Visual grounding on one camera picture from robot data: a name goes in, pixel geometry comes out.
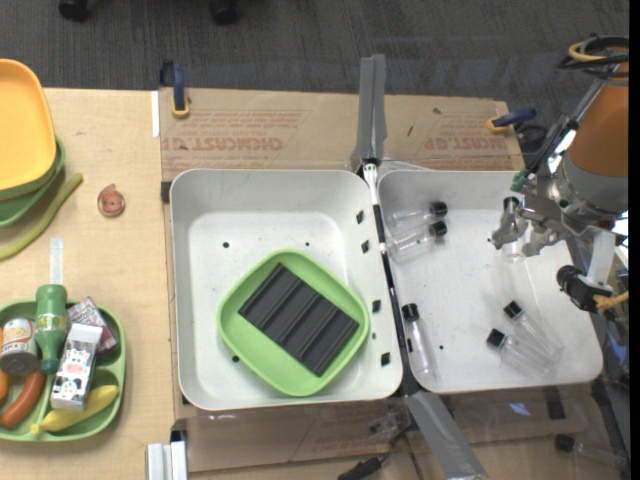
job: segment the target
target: glass vial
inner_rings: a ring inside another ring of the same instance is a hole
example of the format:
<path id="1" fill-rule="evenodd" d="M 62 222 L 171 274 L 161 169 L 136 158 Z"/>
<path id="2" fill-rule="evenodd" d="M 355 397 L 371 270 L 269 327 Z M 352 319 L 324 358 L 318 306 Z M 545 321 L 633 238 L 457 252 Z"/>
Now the glass vial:
<path id="1" fill-rule="evenodd" d="M 418 377 L 435 375 L 435 361 L 427 343 L 423 320 L 416 304 L 402 306 L 404 332 L 409 350 L 409 362 L 413 373 Z"/>
<path id="2" fill-rule="evenodd" d="M 546 377 L 551 371 L 549 358 L 526 341 L 516 340 L 513 336 L 492 329 L 487 343 L 500 351 L 503 363 L 516 370 L 524 370 L 540 378 Z"/>
<path id="3" fill-rule="evenodd" d="M 553 329 L 546 329 L 534 315 L 525 313 L 518 303 L 512 300 L 503 311 L 507 318 L 514 325 L 514 336 L 518 340 L 527 341 L 530 345 L 549 357 L 552 361 L 557 361 L 564 346 L 562 341 L 555 335 Z"/>
<path id="4" fill-rule="evenodd" d="M 426 210 L 423 208 L 412 208 L 410 210 L 393 212 L 387 218 L 386 224 L 392 234 L 398 233 L 401 229 L 415 228 L 435 222 L 444 217 L 448 211 L 449 209 L 446 203 L 436 201 L 430 203 L 429 208 Z"/>
<path id="5" fill-rule="evenodd" d="M 401 263 L 423 254 L 436 240 L 447 234 L 447 225 L 442 221 L 423 224 L 406 229 L 397 235 L 391 235 L 388 240 L 389 254 Z"/>
<path id="6" fill-rule="evenodd" d="M 564 453 L 576 453 L 596 460 L 602 464 L 623 471 L 627 467 L 627 457 L 620 450 L 606 450 L 585 443 L 579 437 L 557 434 L 554 438 L 556 450 Z"/>
<path id="7" fill-rule="evenodd" d="M 520 201 L 515 197 L 507 197 L 502 202 L 504 211 L 500 217 L 500 229 L 496 233 L 504 242 L 500 249 L 502 259 L 507 263 L 519 263 L 526 258 L 523 248 L 528 222 L 516 212 L 519 204 Z"/>

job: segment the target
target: green bottle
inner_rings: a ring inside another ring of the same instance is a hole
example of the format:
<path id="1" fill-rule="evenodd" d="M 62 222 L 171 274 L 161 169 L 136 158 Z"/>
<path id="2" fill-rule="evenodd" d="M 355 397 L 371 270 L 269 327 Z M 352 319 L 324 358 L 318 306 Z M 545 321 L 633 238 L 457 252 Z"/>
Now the green bottle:
<path id="1" fill-rule="evenodd" d="M 40 371 L 55 375 L 67 339 L 67 290 L 61 284 L 45 284 L 36 291 L 36 302 L 36 343 L 42 351 Z"/>

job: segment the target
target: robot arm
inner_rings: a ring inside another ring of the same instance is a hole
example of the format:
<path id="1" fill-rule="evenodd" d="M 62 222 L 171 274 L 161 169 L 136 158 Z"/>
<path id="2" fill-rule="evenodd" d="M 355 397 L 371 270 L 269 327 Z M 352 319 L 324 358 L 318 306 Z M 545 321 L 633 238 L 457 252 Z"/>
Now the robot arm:
<path id="1" fill-rule="evenodd" d="M 558 68 L 584 70 L 596 80 L 574 113 L 563 115 L 549 130 L 533 162 L 516 175 L 512 190 L 522 196 L 515 207 L 505 204 L 492 235 L 500 249 L 530 223 L 525 256 L 572 236 L 592 241 L 587 273 L 565 266 L 557 274 L 563 291 L 586 311 L 597 311 L 597 297 L 611 295 L 609 270 L 615 248 L 625 238 L 612 230 L 628 211 L 629 200 L 628 48 L 628 38 L 610 36 L 569 48 Z M 614 53 L 595 55 L 603 50 Z"/>

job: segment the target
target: yellow plate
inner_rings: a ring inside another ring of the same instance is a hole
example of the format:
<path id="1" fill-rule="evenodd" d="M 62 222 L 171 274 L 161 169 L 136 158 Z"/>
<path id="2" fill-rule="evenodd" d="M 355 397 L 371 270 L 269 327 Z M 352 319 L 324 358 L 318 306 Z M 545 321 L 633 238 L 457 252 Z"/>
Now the yellow plate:
<path id="1" fill-rule="evenodd" d="M 38 180 L 55 156 L 53 122 L 40 81 L 24 64 L 0 59 L 0 191 L 41 185 Z"/>

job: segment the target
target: toy banana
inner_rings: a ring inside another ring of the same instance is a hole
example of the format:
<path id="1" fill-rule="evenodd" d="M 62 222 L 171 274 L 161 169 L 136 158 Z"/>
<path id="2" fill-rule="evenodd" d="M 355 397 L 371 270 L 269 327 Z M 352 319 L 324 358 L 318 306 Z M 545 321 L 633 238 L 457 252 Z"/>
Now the toy banana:
<path id="1" fill-rule="evenodd" d="M 53 409 L 47 413 L 40 423 L 31 425 L 31 433 L 38 434 L 43 430 L 58 432 L 80 423 L 110 405 L 116 399 L 118 393 L 120 393 L 120 389 L 112 384 L 94 388 L 87 395 L 84 411 Z"/>

